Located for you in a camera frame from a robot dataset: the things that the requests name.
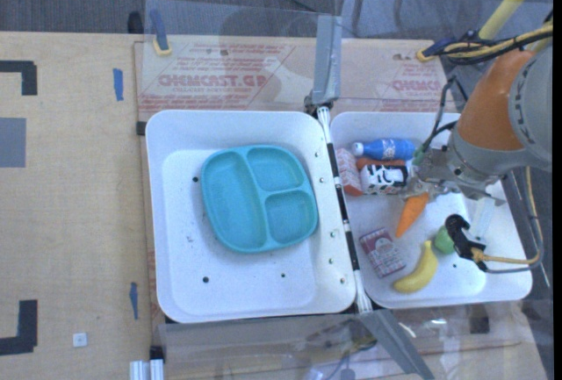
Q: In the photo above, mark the yellow banana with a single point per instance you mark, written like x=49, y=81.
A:
x=421, y=273

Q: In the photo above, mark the green pear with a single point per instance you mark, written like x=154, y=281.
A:
x=443, y=241

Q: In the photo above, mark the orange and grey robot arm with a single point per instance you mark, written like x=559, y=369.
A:
x=496, y=115

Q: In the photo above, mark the orange and white carton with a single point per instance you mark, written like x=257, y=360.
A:
x=348, y=172

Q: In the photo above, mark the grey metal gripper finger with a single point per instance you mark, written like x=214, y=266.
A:
x=413, y=190
x=434, y=191

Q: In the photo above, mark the red and white packet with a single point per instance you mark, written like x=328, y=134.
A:
x=382, y=253

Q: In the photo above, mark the orange carrot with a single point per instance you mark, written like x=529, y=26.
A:
x=410, y=215

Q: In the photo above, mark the brown cardboard board red print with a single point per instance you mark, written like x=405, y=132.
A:
x=228, y=80

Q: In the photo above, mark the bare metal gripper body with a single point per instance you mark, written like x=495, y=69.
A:
x=437, y=167

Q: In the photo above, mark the black and white carton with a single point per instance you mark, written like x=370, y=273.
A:
x=384, y=180

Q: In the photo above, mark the blue divided plate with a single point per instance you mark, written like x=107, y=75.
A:
x=259, y=198

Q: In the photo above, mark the white plastic tray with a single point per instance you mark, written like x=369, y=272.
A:
x=443, y=281
x=184, y=211

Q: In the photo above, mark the blue bottle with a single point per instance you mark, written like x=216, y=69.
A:
x=388, y=148

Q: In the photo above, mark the small white square tile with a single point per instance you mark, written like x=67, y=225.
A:
x=79, y=339

